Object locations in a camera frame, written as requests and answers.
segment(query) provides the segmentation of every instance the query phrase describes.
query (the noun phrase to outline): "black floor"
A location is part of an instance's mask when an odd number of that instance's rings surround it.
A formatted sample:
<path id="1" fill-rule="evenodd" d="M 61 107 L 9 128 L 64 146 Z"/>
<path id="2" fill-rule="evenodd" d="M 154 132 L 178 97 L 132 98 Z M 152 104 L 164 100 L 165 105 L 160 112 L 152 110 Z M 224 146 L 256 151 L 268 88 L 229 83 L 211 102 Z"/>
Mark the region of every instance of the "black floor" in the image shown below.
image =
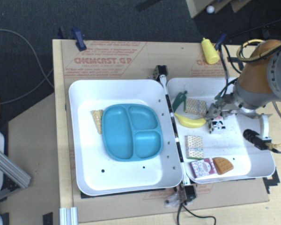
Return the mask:
<path id="1" fill-rule="evenodd" d="M 185 0 L 0 0 L 0 29 L 26 38 L 45 74 L 52 69 L 52 39 L 61 26 L 81 29 L 85 39 L 119 41 L 216 41 L 239 45 L 252 38 L 281 39 L 281 21 L 266 30 L 239 32 L 281 19 L 281 0 L 252 0 L 234 13 L 227 5 L 217 14 L 192 19 Z M 0 31 L 0 126 L 53 93 L 30 46 L 18 35 Z"/>

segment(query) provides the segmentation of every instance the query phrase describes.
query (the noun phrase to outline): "banana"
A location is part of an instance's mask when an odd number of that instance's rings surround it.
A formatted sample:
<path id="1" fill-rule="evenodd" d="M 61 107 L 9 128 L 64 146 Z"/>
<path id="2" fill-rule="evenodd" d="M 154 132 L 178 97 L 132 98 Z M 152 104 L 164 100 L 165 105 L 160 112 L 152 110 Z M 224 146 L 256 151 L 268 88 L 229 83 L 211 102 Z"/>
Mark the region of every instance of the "banana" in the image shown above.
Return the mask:
<path id="1" fill-rule="evenodd" d="M 204 118 L 190 119 L 185 116 L 179 115 L 176 112 L 174 113 L 174 115 L 178 118 L 180 124 L 184 127 L 199 128 L 206 123 L 206 120 Z"/>

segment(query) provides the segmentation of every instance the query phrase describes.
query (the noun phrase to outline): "white tray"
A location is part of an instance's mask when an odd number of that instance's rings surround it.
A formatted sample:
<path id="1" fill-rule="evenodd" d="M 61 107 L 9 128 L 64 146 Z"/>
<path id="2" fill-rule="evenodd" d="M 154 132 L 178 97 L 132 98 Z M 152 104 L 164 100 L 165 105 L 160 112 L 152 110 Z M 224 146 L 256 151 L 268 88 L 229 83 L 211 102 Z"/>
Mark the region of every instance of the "white tray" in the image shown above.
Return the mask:
<path id="1" fill-rule="evenodd" d="M 214 97 L 225 86 L 223 78 L 173 78 L 169 80 L 167 88 L 169 97 L 173 104 L 179 92 L 187 91 L 186 96 L 194 99 L 204 100 L 207 108 Z M 227 93 L 232 92 L 233 86 L 229 86 Z M 177 111 L 178 114 L 190 118 L 200 116 L 187 114 L 183 111 L 181 104 Z M 209 133 L 208 124 L 201 128 L 187 128 L 180 125 L 175 117 L 181 150 L 185 162 L 187 176 L 197 183 L 210 183 L 226 180 L 251 179 L 256 177 L 267 177 L 274 173 L 275 164 L 272 153 L 269 150 L 259 150 L 254 145 L 243 138 L 243 131 L 251 129 L 260 132 L 258 119 L 250 119 L 243 115 L 231 115 L 224 120 L 226 129 Z M 222 175 L 212 174 L 201 178 L 196 178 L 190 168 L 189 163 L 194 161 L 186 158 L 185 136 L 197 135 L 203 140 L 203 151 L 205 158 L 224 157 L 232 162 L 234 168 Z"/>
<path id="2" fill-rule="evenodd" d="M 182 180 L 176 141 L 165 93 L 153 80 L 80 80 L 69 89 L 76 176 L 79 189 L 91 196 L 147 189 L 170 188 Z M 147 105 L 156 113 L 163 134 L 163 149 L 155 158 L 122 162 L 105 151 L 92 110 L 114 104 Z"/>

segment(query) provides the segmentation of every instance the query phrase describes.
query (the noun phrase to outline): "white ball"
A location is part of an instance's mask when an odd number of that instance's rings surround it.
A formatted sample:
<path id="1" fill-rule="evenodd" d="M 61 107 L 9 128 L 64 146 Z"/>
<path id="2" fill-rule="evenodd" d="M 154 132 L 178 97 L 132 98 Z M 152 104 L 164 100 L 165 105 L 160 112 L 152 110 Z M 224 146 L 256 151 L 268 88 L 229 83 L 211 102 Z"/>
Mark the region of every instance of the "white ball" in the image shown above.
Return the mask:
<path id="1" fill-rule="evenodd" d="M 214 6 L 209 5 L 209 6 L 206 8 L 206 11 L 207 11 L 208 13 L 213 13 L 213 12 L 214 12 Z"/>

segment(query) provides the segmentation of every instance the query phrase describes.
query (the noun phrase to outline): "blue plate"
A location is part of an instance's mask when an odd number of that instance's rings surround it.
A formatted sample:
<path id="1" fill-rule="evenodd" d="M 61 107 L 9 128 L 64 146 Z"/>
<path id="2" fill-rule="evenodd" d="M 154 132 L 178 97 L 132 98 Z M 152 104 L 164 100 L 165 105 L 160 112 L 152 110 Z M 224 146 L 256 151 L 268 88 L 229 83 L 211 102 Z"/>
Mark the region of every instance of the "blue plate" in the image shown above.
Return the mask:
<path id="1" fill-rule="evenodd" d="M 119 161 L 141 161 L 157 156 L 163 148 L 155 112 L 139 104 L 118 104 L 102 115 L 102 136 L 107 153 Z"/>

